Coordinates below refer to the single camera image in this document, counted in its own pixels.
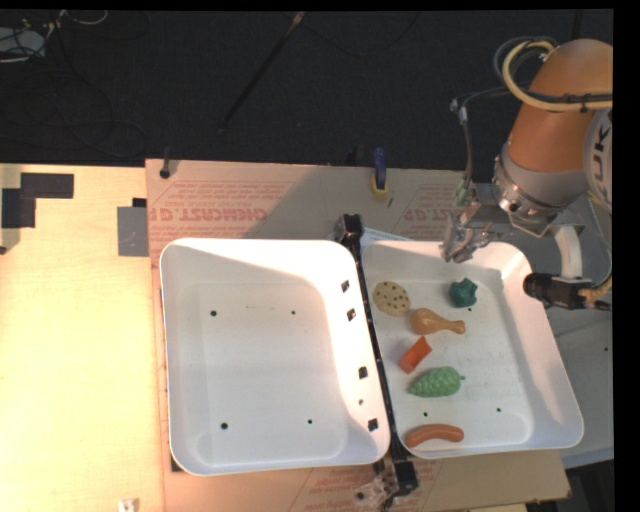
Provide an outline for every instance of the white cable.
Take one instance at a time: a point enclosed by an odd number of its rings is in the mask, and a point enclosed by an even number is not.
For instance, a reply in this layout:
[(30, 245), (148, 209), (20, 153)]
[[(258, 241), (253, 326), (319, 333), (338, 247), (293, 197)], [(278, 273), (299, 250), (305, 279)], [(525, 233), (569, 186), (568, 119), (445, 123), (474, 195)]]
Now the white cable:
[(598, 110), (605, 108), (612, 108), (613, 101), (589, 101), (584, 103), (552, 103), (548, 101), (542, 101), (540, 99), (534, 98), (526, 94), (518, 85), (515, 83), (513, 78), (511, 77), (511, 73), (509, 68), (511, 66), (511, 61), (513, 61), (514, 57), (524, 48), (524, 47), (539, 47), (546, 50), (546, 56), (554, 50), (556, 47), (550, 43), (549, 41), (534, 41), (528, 42), (525, 41), (523, 43), (515, 46), (505, 57), (502, 63), (502, 77), (504, 79), (505, 85), (511, 91), (511, 93), (521, 100), (523, 103), (530, 105), (535, 108), (539, 108), (542, 110), (550, 110), (553, 112), (573, 112), (582, 110), (584, 108), (590, 110)]
[(106, 9), (102, 9), (102, 10), (104, 14), (102, 15), (102, 17), (100, 17), (95, 21), (82, 21), (82, 20), (76, 19), (73, 16), (71, 16), (71, 14), (69, 14), (69, 12), (66, 9), (65, 9), (65, 14), (69, 17), (71, 21), (78, 23), (79, 25), (99, 25), (100, 23), (102, 23), (104, 20), (107, 19), (107, 16), (109, 16), (109, 11), (107, 11)]

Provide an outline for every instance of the toy food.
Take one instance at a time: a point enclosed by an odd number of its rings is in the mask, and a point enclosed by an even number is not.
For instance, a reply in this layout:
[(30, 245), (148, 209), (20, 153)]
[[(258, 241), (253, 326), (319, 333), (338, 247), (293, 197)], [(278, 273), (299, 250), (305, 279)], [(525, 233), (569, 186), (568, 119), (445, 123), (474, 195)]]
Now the toy food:
[(435, 368), (415, 381), (409, 388), (409, 393), (423, 398), (450, 396), (460, 389), (465, 378), (452, 366)]
[(376, 285), (373, 302), (380, 311), (391, 316), (403, 316), (411, 307), (407, 291), (393, 281), (381, 281)]
[(427, 343), (427, 340), (424, 336), (420, 336), (418, 341), (416, 341), (409, 350), (407, 350), (400, 361), (398, 362), (398, 366), (404, 370), (405, 373), (411, 373), (416, 369), (416, 366), (420, 364), (427, 355), (431, 352), (431, 347)]
[(453, 443), (459, 443), (464, 439), (464, 431), (459, 427), (445, 423), (421, 425), (410, 430), (405, 436), (404, 442), (409, 448), (415, 448), (429, 439), (445, 439)]
[(428, 308), (418, 308), (411, 314), (411, 328), (417, 334), (432, 334), (443, 329), (464, 334), (464, 320), (447, 320)]
[(451, 283), (449, 297), (456, 308), (465, 308), (476, 303), (478, 285), (466, 277), (459, 283)]

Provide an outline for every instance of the blue object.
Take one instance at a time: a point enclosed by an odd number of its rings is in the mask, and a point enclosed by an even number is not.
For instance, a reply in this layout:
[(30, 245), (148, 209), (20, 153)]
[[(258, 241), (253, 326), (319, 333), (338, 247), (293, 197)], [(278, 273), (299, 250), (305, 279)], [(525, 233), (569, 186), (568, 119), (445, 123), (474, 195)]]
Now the blue object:
[(384, 190), (387, 186), (387, 159), (382, 148), (373, 150), (373, 164), (376, 169), (375, 182), (378, 190)]

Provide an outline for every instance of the green toy grape bunch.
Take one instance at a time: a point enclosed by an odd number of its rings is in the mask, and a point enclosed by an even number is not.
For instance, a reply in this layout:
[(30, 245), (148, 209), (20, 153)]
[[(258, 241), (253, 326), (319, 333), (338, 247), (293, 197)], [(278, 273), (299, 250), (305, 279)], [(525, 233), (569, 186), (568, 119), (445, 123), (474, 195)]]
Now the green toy grape bunch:
[(460, 389), (460, 384), (465, 378), (451, 366), (435, 368), (415, 381), (409, 393), (423, 398), (451, 396)]

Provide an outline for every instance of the toy sausage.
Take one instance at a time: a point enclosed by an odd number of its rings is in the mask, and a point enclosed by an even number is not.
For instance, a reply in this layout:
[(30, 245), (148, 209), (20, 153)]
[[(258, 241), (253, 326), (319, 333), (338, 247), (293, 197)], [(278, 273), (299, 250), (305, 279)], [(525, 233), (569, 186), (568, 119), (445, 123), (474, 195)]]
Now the toy sausage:
[(445, 423), (421, 425), (410, 430), (405, 436), (404, 442), (409, 448), (415, 448), (429, 439), (444, 439), (453, 443), (459, 443), (464, 439), (464, 431), (459, 427)]

